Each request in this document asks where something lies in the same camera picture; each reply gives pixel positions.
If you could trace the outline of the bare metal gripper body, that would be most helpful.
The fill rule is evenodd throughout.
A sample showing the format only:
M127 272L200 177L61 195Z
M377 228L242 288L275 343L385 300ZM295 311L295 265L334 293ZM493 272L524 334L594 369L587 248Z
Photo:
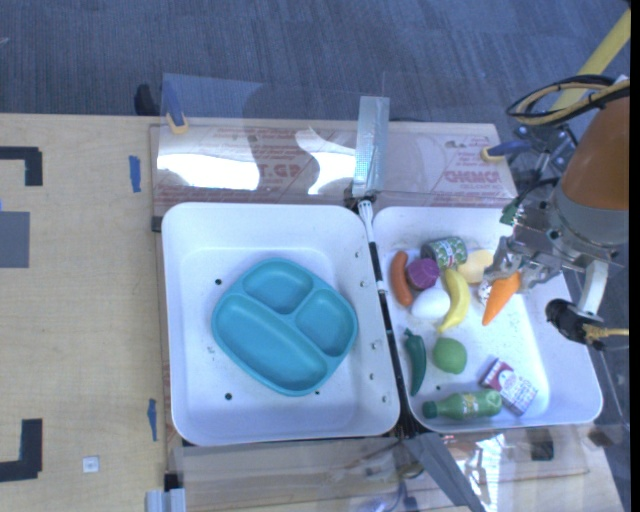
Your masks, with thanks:
M510 246L522 255L521 266L539 262L550 269L585 271L589 264L615 261L616 246L596 241L568 224L552 201L522 204L513 220Z

